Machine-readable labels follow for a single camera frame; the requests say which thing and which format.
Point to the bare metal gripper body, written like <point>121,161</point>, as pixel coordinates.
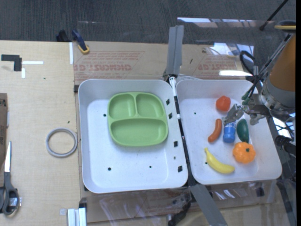
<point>258,109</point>

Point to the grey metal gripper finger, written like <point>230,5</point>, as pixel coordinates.
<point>255,119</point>
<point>234,114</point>

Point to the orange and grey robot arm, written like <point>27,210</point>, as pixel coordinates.
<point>283,74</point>

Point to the red-orange toy tomato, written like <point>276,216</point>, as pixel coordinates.
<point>223,103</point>

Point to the dark green toy pepper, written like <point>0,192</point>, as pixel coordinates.
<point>243,130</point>

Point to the blue toy bottle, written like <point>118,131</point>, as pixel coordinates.
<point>229,134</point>

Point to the orange toy sausage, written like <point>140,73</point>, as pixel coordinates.
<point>216,131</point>

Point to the orange toy pumpkin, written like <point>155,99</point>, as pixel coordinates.
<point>244,153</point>

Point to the white plastic tray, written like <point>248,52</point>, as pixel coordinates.
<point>200,131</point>
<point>131,168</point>

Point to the yellow banana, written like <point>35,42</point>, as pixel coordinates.
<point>217,165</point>

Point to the green divided plate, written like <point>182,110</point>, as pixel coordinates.
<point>138,131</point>

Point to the brown cardboard board, red print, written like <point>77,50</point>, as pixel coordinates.
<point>122,62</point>

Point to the white tape roll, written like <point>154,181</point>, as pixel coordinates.
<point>49,147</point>

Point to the black cylinder on white bracket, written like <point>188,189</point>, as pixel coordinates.
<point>283,142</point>

